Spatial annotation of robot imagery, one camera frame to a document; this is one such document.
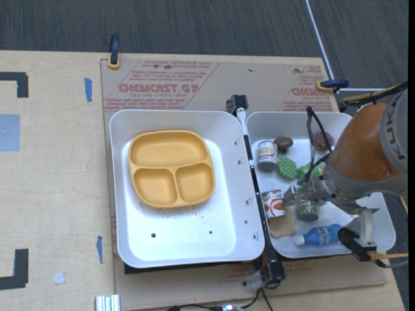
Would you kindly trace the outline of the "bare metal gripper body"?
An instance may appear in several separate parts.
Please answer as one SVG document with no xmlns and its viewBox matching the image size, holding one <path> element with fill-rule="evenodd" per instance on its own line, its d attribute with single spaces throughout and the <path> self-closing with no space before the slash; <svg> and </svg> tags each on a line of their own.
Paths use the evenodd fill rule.
<svg viewBox="0 0 415 311">
<path fill-rule="evenodd" d="M 315 176 L 305 184 L 300 196 L 311 202 L 331 202 L 338 198 L 338 189 L 331 179 Z"/>
</svg>

